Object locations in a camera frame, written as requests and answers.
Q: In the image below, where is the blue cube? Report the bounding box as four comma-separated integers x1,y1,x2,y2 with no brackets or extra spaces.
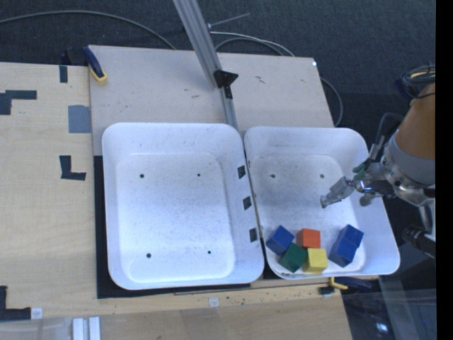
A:
338,223,365,249
265,225,296,256
328,238,359,268

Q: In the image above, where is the green cube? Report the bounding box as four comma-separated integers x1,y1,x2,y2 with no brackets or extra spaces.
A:
277,242,309,274

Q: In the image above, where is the white plastic tray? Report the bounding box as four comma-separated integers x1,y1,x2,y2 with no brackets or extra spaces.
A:
101,121,266,291
243,125,402,281

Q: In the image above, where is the yellow cube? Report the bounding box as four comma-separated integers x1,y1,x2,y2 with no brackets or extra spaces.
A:
301,247,329,275

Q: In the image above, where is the black cylinder on white bracket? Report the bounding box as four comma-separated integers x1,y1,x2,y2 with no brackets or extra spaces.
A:
404,203,437,260

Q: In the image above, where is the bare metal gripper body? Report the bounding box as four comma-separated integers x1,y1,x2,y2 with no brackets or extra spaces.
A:
352,161,437,208

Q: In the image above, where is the orange cube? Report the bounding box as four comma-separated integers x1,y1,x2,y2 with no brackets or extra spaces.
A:
295,227,322,250

